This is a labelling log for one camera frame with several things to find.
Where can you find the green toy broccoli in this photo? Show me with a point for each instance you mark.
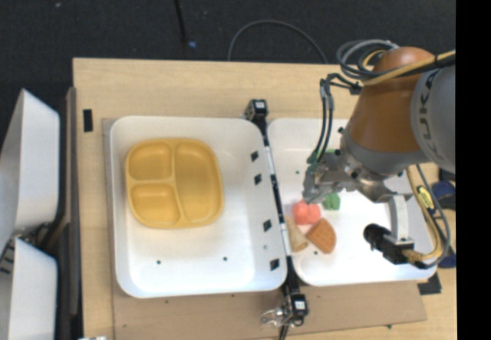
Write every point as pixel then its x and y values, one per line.
pixel 333 202

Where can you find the thin black and white rod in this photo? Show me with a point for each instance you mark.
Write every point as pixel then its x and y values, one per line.
pixel 277 196

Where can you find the yellow divided plate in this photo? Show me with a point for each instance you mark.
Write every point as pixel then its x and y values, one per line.
pixel 174 181

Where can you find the black cylinder on white bracket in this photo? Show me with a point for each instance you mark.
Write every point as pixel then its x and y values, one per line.
pixel 387 240

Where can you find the beige ice cream cone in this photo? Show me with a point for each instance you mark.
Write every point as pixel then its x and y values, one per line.
pixel 296 236

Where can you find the pink ice cream scoop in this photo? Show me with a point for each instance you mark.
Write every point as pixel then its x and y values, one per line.
pixel 306 213

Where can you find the white plastic tray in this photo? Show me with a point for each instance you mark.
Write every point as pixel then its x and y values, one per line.
pixel 356 265
pixel 238 246

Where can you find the brown cardboard board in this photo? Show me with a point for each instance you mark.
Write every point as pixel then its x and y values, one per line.
pixel 345 307

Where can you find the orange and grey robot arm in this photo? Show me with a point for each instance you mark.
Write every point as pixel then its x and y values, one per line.
pixel 387 112

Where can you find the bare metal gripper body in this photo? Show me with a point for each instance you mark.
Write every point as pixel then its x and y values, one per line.
pixel 356 177

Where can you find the orange-brown waffle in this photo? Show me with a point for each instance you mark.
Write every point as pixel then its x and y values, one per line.
pixel 323 236

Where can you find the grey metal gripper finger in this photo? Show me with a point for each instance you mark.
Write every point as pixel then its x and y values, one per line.
pixel 327 189
pixel 310 189

